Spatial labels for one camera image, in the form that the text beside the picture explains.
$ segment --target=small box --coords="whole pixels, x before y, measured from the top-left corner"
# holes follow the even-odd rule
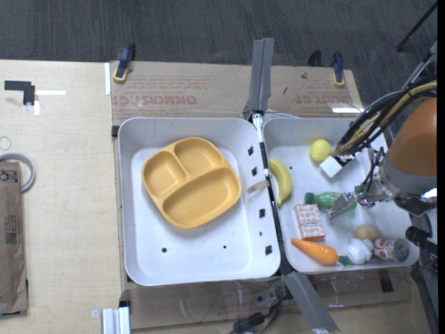
[[[317,204],[296,205],[294,209],[303,240],[318,240],[325,237],[325,229]]]

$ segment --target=egg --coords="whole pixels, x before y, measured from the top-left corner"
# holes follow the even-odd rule
[[[382,234],[371,224],[362,224],[355,228],[353,236],[356,239],[370,239],[371,241],[374,241],[381,238]]]

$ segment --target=gray carpet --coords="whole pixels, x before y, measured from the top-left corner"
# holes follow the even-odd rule
[[[319,49],[329,66],[340,51],[367,105],[428,54],[437,9],[401,53],[395,47],[435,1],[0,0],[0,58],[105,62],[131,42],[137,61],[249,65],[253,41],[274,37],[273,65],[306,65]]]

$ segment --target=small can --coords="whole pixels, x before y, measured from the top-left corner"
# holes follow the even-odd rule
[[[381,260],[405,261],[410,254],[407,239],[376,239],[373,254]]]

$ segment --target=yellow ball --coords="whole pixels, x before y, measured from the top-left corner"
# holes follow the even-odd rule
[[[311,145],[310,155],[316,162],[322,162],[331,154],[331,145],[326,140],[319,138]]]

